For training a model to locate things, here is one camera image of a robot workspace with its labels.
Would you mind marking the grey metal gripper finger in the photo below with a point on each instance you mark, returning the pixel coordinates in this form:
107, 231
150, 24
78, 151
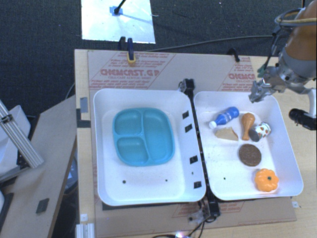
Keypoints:
255, 92
265, 90

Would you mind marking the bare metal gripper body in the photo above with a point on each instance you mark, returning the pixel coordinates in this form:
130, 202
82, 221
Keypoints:
284, 79

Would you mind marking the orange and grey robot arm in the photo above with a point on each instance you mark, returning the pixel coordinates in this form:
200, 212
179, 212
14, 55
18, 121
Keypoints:
301, 33

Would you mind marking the orange chicken drumstick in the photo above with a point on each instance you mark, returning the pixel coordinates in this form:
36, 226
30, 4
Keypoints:
247, 125

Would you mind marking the blue and white bottle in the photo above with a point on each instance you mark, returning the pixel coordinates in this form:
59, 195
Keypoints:
226, 116

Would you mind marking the white printed small can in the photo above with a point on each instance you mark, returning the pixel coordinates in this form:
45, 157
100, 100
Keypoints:
262, 130

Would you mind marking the tan bread slice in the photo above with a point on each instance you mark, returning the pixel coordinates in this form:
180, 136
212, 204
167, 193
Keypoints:
226, 134

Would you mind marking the brown round biscuit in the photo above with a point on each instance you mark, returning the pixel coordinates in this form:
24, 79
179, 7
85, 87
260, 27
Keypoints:
250, 155

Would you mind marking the thin black rod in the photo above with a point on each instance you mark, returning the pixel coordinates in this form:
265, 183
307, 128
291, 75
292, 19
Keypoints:
199, 137

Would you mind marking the white plastic tray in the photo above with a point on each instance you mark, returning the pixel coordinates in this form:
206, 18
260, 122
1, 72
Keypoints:
146, 190
223, 162

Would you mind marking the orange pumpkin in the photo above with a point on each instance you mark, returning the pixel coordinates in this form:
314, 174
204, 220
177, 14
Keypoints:
266, 180

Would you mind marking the brown cardboard board red print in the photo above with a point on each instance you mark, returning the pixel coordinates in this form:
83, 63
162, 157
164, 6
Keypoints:
158, 71

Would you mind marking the blue divided plate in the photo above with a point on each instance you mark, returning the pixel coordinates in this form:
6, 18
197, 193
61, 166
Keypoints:
144, 135

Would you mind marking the black cylinder on white bracket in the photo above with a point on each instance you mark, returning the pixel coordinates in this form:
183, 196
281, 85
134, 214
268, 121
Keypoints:
303, 118

